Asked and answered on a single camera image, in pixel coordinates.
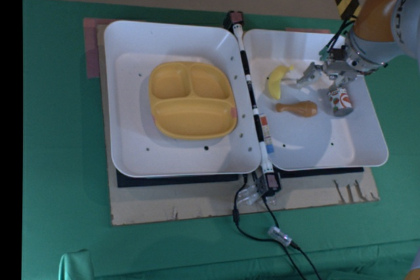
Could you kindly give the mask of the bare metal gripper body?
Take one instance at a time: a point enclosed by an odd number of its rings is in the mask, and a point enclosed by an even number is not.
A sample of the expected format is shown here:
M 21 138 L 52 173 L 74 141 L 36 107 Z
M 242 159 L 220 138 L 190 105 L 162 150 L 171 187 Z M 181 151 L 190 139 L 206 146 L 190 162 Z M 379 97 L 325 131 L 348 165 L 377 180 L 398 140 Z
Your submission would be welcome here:
M 322 71 L 331 81 L 353 81 L 365 75 L 360 54 L 348 46 L 332 48 L 326 52 Z

